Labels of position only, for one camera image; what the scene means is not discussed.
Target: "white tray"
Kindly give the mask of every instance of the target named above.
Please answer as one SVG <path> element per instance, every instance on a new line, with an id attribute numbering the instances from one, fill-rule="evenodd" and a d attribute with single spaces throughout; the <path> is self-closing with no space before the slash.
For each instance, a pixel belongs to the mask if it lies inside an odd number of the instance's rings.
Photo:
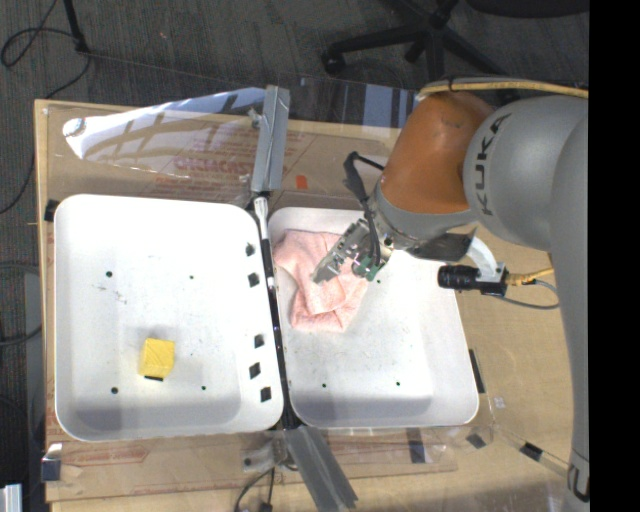
<path id="1" fill-rule="evenodd" d="M 54 224 L 55 407 L 70 435 L 247 432 L 278 421 L 273 327 L 247 212 L 77 195 L 59 205 Z M 253 287 L 251 274 L 259 280 Z M 258 348 L 256 336 L 264 340 Z M 175 342 L 175 366 L 163 382 L 137 372 L 147 337 Z"/>
<path id="2" fill-rule="evenodd" d="M 360 212 L 283 208 L 269 221 L 272 245 L 286 229 L 342 234 Z M 441 263 L 395 252 L 369 284 L 346 332 L 291 327 L 295 281 L 276 268 L 291 402 L 319 428 L 462 425 L 478 410 L 469 351 L 452 290 L 437 284 Z"/>

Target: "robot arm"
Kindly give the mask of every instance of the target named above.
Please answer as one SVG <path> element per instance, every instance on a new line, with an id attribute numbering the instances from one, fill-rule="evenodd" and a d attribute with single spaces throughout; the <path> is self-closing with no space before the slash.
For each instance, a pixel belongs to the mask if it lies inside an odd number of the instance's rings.
<path id="1" fill-rule="evenodd" d="M 567 512 L 590 510 L 587 125 L 585 97 L 554 94 L 493 110 L 468 92 L 427 96 L 371 196 L 359 197 L 366 221 L 349 227 L 312 276 L 317 283 L 331 279 L 351 259 L 354 273 L 373 280 L 394 250 L 448 263 L 466 255 L 478 268 L 446 265 L 439 284 L 504 295 L 504 265 L 473 231 L 449 233 L 471 222 L 550 253 L 573 383 Z"/>

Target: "cardboard surface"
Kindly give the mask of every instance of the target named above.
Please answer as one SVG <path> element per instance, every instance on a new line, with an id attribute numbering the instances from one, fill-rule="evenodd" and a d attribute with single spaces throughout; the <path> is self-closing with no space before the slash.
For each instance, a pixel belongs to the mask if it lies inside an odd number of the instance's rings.
<path id="1" fill-rule="evenodd" d="M 52 164 L 51 159 L 60 158 L 60 153 L 52 149 L 56 143 L 50 140 L 56 133 L 50 126 L 51 107 L 67 112 L 69 117 L 79 112 L 88 115 L 125 110 L 41 100 L 35 104 L 46 442 L 47 446 L 61 443 L 63 454 L 61 480 L 47 485 L 47 500 L 57 511 L 231 510 L 239 488 L 251 477 L 242 470 L 242 457 L 264 445 L 264 433 L 82 443 L 71 439 L 57 423 L 51 349 L 55 340 L 49 307 L 54 239 L 52 223 L 43 221 L 47 203 L 79 192 L 153 196 L 165 190 L 165 185 L 160 187 L 156 179 L 162 177 L 149 173 L 136 174 L 113 166 L 88 170 L 86 162 L 77 158 Z M 63 117 L 55 122 L 63 122 Z M 365 156 L 385 158 L 395 136 L 397 131 L 393 130 L 290 122 L 283 190 L 274 194 L 272 210 L 289 205 L 358 208 L 341 183 L 344 157 L 357 150 Z M 374 173 L 365 177 L 367 183 L 375 179 Z M 549 266 L 548 256 L 540 251 L 503 242 L 482 228 L 478 236 L 513 272 Z M 532 302 L 554 300 L 548 290 L 532 288 L 514 289 L 510 294 Z M 563 476 L 518 450 L 520 443 L 528 442 L 556 460 L 558 467 L 568 459 L 571 381 L 559 311 L 534 311 L 477 292 L 457 298 L 467 342 L 477 356 L 487 390 L 477 421 L 467 431 L 422 432 L 420 440 L 428 448 L 425 453 L 437 454 L 439 446 L 455 447 L 451 457 L 447 452 L 444 458 L 430 463 L 412 461 L 411 445 L 407 443 L 411 433 L 390 432 L 386 438 L 371 433 L 336 433 L 330 446 L 360 497 L 359 510 L 425 510 L 429 506 L 443 511 L 519 512 L 535 510 L 532 505 L 548 503 L 561 495 Z M 483 435 L 489 441 L 484 446 Z M 276 510 L 314 510 L 297 473 L 278 471 L 276 482 Z M 249 493 L 253 497 L 247 498 L 248 505 L 255 508 L 255 495 L 266 495 L 264 485 L 261 482 L 261 490 Z"/>

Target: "yellow sponge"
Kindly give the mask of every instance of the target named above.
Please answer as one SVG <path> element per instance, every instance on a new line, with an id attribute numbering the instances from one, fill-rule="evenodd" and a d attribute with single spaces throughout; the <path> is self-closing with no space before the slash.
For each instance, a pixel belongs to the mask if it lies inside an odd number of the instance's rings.
<path id="1" fill-rule="evenodd" d="M 147 338 L 142 347 L 138 373 L 144 377 L 164 379 L 173 368 L 175 343 Z"/>

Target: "black chair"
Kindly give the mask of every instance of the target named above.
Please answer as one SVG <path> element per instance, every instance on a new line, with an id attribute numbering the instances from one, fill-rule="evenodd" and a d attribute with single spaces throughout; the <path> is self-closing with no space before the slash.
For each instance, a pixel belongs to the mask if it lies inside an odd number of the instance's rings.
<path id="1" fill-rule="evenodd" d="M 424 52 L 427 60 L 427 81 L 443 77 L 445 50 L 464 59 L 481 72 L 507 75 L 508 73 L 498 64 L 447 27 L 451 11 L 458 2 L 459 0 L 438 0 L 437 9 L 427 13 L 416 23 L 329 45 L 321 56 L 325 71 L 330 75 L 342 71 L 346 66 L 344 53 L 412 43 L 405 59 L 415 62 Z M 467 3 L 482 13 L 511 18 L 551 18 L 589 10 L 589 0 L 467 0 Z"/>

